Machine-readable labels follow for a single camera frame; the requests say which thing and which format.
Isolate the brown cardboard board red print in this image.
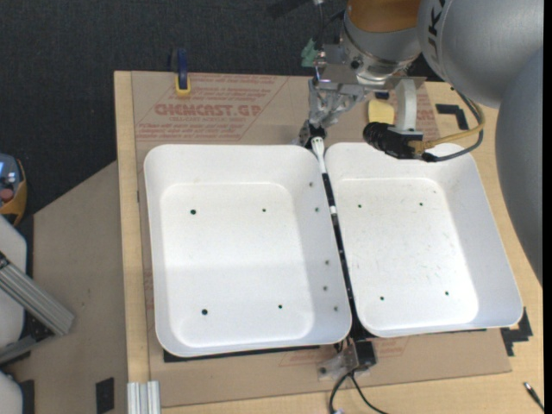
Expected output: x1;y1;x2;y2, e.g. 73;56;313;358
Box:
130;70;514;408

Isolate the black cylinder on white bracket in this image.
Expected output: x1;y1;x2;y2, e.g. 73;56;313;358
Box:
362;78;426;160

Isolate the thin black and white rod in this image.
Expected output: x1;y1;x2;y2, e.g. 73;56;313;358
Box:
310;137;358;341

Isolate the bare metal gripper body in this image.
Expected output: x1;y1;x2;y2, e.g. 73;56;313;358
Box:
307;42;428;99

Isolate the black block with thin wires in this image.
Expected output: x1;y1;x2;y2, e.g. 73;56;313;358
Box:
354;339;378;368

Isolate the white plastic tray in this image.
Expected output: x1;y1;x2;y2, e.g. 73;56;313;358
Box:
323;141;524;339
142;143;354;358

